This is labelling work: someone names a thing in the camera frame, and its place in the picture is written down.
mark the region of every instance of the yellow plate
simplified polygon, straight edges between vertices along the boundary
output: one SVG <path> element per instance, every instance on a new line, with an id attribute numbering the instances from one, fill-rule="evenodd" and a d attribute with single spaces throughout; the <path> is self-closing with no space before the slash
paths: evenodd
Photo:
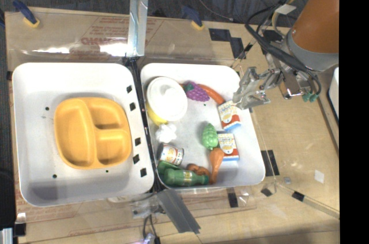
<path id="1" fill-rule="evenodd" d="M 81 97 L 61 102 L 54 115 L 57 147 L 62 160 L 79 169 L 114 166 L 132 150 L 126 113 L 116 102 Z"/>

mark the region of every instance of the drain hole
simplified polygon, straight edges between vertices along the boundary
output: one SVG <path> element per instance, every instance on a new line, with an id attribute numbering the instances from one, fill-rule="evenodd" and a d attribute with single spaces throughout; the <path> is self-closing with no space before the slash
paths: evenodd
<path id="1" fill-rule="evenodd" d="M 140 156 L 137 154 L 133 157 L 133 164 L 136 164 L 140 160 Z"/>
<path id="2" fill-rule="evenodd" d="M 141 172 L 141 177 L 144 177 L 147 174 L 146 168 L 141 169 L 140 172 Z"/>

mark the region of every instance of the green bottle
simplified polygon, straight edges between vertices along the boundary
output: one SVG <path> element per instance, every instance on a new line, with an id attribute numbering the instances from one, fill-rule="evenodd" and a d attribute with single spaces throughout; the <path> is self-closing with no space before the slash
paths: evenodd
<path id="1" fill-rule="evenodd" d="M 174 169 L 179 170 L 180 168 L 172 163 L 166 162 L 166 161 L 159 161 L 159 164 L 157 165 L 157 172 L 160 175 L 164 175 L 165 171 L 167 169 Z"/>
<path id="2" fill-rule="evenodd" d="M 209 177 L 207 175 L 197 175 L 189 170 L 166 169 L 164 183 L 168 186 L 207 185 Z"/>

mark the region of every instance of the black tape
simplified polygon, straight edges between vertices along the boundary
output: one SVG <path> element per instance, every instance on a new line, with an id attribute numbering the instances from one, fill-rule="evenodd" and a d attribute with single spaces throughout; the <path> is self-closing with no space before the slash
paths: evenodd
<path id="1" fill-rule="evenodd" d="M 227 193 L 228 193 L 228 202 L 229 202 L 230 207 L 231 208 L 238 207 L 237 196 L 236 196 L 234 188 L 232 187 L 228 188 Z"/>
<path id="2" fill-rule="evenodd" d="M 26 223 L 16 223 L 14 225 L 13 236 L 14 237 L 23 237 L 23 236 L 25 236 L 26 227 L 27 227 Z"/>
<path id="3" fill-rule="evenodd" d="M 250 49 L 253 47 L 254 45 L 253 44 L 251 44 L 251 43 L 249 43 L 246 47 L 245 47 L 245 51 L 246 52 L 249 52 L 250 51 Z"/>
<path id="4" fill-rule="evenodd" d="M 267 197 L 273 195 L 272 192 L 269 189 L 262 189 L 260 192 L 262 194 L 264 194 L 265 196 L 267 196 Z"/>
<path id="5" fill-rule="evenodd" d="M 279 170 L 273 150 L 261 151 L 261 156 L 265 165 L 265 176 L 272 177 L 273 173 L 274 175 L 279 175 Z"/>
<path id="6" fill-rule="evenodd" d="M 280 34 L 278 34 L 276 31 L 271 29 L 266 29 L 263 32 L 263 37 L 269 42 L 278 42 L 281 43 L 283 41 L 283 38 Z"/>
<path id="7" fill-rule="evenodd" d="M 232 37 L 229 29 L 209 29 L 212 41 L 229 42 L 234 58 L 245 59 L 244 48 L 241 38 Z"/>
<path id="8" fill-rule="evenodd" d="M 12 80 L 12 77 L 13 77 L 13 72 L 12 71 L 7 71 L 6 72 L 6 79 L 8 81 L 11 81 Z"/>
<path id="9" fill-rule="evenodd" d="M 301 202 L 303 202 L 304 201 L 304 198 L 305 198 L 305 195 L 303 195 L 303 194 L 301 194 L 301 193 L 299 193 L 299 192 L 294 192 L 293 194 L 292 194 L 292 198 L 295 198 L 295 199 L 297 199 L 297 200 L 299 200 L 299 201 L 301 201 Z"/>

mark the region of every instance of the toy can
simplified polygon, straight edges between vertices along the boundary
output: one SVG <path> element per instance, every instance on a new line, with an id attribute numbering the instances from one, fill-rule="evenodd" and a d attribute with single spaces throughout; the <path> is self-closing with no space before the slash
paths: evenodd
<path id="1" fill-rule="evenodd" d="M 157 149 L 157 159 L 174 165 L 180 165 L 185 151 L 173 145 L 161 143 Z"/>

